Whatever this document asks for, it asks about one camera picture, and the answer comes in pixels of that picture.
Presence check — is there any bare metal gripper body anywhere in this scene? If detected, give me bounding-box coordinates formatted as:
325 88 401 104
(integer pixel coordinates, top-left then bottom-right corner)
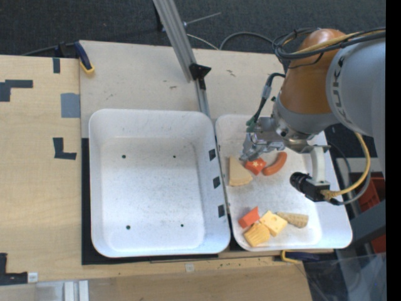
243 115 315 154

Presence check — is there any red block with yellow star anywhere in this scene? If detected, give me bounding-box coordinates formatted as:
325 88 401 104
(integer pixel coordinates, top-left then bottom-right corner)
244 157 267 176

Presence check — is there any orange sausage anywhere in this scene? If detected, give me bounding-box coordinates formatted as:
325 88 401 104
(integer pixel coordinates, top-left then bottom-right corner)
261 151 288 177

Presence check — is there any beige bread slice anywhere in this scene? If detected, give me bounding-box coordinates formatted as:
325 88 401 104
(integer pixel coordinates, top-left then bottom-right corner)
227 156 254 187

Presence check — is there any white plastic tray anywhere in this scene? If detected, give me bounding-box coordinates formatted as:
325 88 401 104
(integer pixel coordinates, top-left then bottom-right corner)
88 108 232 258
214 114 353 252

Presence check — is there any orange carrot piece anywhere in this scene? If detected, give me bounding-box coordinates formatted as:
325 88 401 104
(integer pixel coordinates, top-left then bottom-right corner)
237 206 261 229

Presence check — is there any yellow cheese block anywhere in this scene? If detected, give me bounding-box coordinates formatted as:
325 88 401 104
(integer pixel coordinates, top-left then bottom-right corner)
259 210 288 238

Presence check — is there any beige waffle cone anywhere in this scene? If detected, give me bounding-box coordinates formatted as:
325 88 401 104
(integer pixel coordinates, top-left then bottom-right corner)
276 211 310 229

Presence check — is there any yellow ridged biscuit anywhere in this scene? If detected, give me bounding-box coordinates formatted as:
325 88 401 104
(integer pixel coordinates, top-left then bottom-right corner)
243 222 271 248

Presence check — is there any pale wood board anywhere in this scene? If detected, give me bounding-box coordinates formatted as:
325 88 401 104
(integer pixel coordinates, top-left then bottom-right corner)
78 40 335 265

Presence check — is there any black cylinder on white bracket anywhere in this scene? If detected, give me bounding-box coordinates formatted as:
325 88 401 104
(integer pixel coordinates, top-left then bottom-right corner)
289 145 332 203

